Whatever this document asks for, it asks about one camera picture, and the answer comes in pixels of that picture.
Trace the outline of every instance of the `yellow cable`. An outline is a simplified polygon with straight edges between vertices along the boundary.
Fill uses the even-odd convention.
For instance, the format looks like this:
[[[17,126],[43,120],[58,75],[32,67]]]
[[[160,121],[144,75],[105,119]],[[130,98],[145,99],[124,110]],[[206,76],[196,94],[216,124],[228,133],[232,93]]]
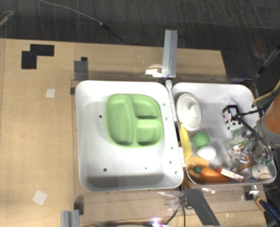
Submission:
[[[255,104],[256,102],[260,101],[260,100],[263,99],[263,98],[266,98],[267,96],[269,96],[270,94],[272,94],[273,91],[277,90],[279,87],[280,87],[280,80],[279,80],[279,82],[277,83],[276,87],[275,87],[271,92],[266,93],[266,94],[264,94],[264,95],[262,95],[262,96],[256,98],[256,99],[253,101],[253,104]]]

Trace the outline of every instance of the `white paper square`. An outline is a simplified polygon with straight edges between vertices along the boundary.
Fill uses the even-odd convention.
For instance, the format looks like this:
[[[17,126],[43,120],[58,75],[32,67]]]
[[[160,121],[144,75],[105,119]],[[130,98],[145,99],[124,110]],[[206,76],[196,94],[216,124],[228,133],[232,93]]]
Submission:
[[[56,89],[47,89],[45,97],[55,97]]]
[[[35,193],[32,200],[42,206],[44,204],[46,197],[47,197],[47,194],[45,194],[44,192],[42,192],[40,190],[37,190],[37,192]]]

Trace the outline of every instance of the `green ball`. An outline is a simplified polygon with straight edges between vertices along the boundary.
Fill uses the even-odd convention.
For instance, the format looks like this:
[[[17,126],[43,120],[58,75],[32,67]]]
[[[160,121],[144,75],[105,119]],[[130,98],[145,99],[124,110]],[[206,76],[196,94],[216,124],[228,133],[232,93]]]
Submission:
[[[198,132],[192,137],[192,141],[198,147],[207,146],[210,142],[210,138],[206,133]]]

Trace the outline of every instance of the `white egg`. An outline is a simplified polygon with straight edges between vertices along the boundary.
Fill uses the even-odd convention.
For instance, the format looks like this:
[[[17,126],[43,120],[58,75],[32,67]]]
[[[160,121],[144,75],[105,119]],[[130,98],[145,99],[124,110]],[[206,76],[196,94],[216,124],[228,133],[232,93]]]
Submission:
[[[216,157],[217,153],[213,146],[203,146],[197,150],[197,155],[205,160],[212,160]]]

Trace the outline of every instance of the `green plate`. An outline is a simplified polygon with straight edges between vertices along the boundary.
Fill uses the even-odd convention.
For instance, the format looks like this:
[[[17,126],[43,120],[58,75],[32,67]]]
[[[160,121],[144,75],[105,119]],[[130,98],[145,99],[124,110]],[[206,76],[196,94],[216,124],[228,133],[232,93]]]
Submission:
[[[105,107],[106,130],[117,146],[143,147],[163,139],[163,123],[158,103],[138,94],[115,94]]]

